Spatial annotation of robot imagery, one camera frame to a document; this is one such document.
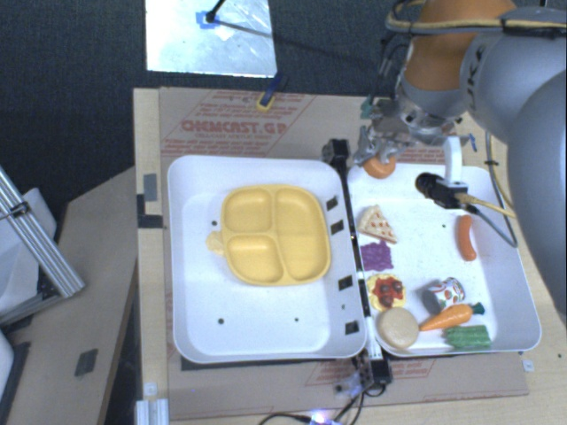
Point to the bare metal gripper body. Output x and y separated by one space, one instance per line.
409 126

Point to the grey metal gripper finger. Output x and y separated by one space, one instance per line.
389 151
364 151

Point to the orange round toy food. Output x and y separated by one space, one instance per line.
379 169

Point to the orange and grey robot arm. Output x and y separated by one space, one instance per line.
500 73

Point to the pizza slice toy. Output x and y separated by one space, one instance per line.
375 226

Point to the thin black and white rod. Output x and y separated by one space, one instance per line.
354 241

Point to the white plastic tray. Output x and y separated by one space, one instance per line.
248 326
425 241

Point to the purple grapes toy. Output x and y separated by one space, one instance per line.
376 256

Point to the orange sausage toy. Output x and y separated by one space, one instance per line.
466 237

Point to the yellow divided plate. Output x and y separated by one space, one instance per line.
274 237

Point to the brown cardboard board red print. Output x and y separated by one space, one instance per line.
230 122

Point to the yellow spaghetti toy red sauce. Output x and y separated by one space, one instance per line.
386 291

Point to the white can red print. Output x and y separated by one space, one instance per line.
448 292

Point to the orange carrot toy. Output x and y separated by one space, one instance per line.
447 318

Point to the beige round biscuit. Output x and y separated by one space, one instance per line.
397 328

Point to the green beans toy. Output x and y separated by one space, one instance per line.
468 337

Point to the black cylinder on white bracket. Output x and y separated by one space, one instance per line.
443 189

